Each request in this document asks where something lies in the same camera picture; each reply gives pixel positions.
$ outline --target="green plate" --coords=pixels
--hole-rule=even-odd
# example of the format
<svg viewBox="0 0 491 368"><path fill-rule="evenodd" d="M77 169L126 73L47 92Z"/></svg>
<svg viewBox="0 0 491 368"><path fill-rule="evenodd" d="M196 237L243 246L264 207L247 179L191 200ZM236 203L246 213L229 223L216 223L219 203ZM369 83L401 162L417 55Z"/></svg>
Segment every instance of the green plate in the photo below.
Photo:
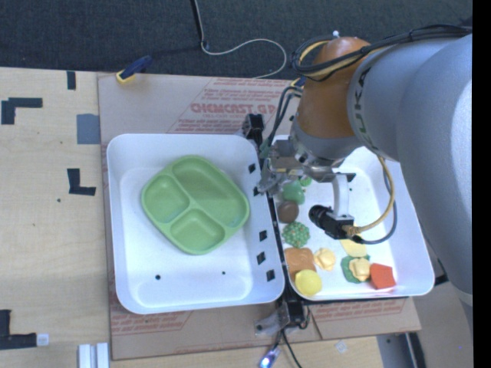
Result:
<svg viewBox="0 0 491 368"><path fill-rule="evenodd" d="M240 188L201 156L184 156L157 173L141 193L143 210L179 249L203 255L218 248L249 217Z"/></svg>

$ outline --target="black tape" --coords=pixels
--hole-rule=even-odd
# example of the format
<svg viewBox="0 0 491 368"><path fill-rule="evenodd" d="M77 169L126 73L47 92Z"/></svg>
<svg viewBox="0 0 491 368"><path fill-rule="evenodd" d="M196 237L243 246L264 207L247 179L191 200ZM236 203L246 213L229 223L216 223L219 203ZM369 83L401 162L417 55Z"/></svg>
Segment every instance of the black tape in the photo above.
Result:
<svg viewBox="0 0 491 368"><path fill-rule="evenodd" d="M36 347L38 345L36 333L10 334L10 313L10 310L0 310L0 350Z"/></svg>
<svg viewBox="0 0 491 368"><path fill-rule="evenodd" d="M12 125L15 123L16 107L43 107L42 98L9 98L2 101L2 124Z"/></svg>
<svg viewBox="0 0 491 368"><path fill-rule="evenodd" d="M75 71L67 71L67 89L77 89L77 78L75 77Z"/></svg>
<svg viewBox="0 0 491 368"><path fill-rule="evenodd" d="M77 144L101 144L101 122L95 114L77 115Z"/></svg>
<svg viewBox="0 0 491 368"><path fill-rule="evenodd" d="M68 182L70 183L70 189L68 193L75 195L88 195L94 196L96 187L81 187L80 186L80 170L79 169L67 169Z"/></svg>

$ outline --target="yellow cable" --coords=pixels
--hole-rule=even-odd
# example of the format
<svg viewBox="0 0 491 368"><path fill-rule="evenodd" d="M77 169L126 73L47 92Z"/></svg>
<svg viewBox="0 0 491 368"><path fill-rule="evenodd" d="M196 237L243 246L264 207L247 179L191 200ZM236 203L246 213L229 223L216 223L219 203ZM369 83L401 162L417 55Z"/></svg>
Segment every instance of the yellow cable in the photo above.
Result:
<svg viewBox="0 0 491 368"><path fill-rule="evenodd" d="M389 199L389 204L387 205L387 208L385 209L384 213L376 220L373 221L371 224L365 225L365 226L354 226L354 225L343 225L342 228L346 232L347 235L358 235L362 232L367 231L368 229L372 229L374 226L377 226L380 224L386 217L389 215L393 205L394 205L394 200L395 200L395 192L394 192L394 181L392 180L392 176L390 175L389 169L387 168L387 165L384 161L384 158L381 156L377 156L378 160L380 161L382 168L384 169L385 174L387 175L387 179L389 180L389 186L390 186L390 199Z"/></svg>

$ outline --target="black carpet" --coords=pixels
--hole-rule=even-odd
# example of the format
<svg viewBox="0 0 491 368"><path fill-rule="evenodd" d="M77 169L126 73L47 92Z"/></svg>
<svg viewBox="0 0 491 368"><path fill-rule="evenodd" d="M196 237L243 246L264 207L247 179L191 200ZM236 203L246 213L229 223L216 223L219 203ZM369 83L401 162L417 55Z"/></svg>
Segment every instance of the black carpet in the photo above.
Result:
<svg viewBox="0 0 491 368"><path fill-rule="evenodd" d="M254 38L290 55L337 30L366 41L435 24L460 25L473 0L197 0L209 51ZM190 0L0 0L0 66L119 71L144 55L149 73L256 77L283 55L255 42L224 56L199 48ZM286 67L272 78L294 78Z"/></svg>

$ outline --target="yellow toy lemon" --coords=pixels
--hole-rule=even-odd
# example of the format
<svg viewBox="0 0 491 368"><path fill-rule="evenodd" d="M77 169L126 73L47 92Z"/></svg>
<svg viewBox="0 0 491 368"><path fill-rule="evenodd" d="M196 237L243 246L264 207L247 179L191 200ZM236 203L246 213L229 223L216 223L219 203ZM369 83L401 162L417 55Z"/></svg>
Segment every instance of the yellow toy lemon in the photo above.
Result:
<svg viewBox="0 0 491 368"><path fill-rule="evenodd" d="M322 280L316 271L305 269L295 276L295 286L305 296L313 296L322 289Z"/></svg>

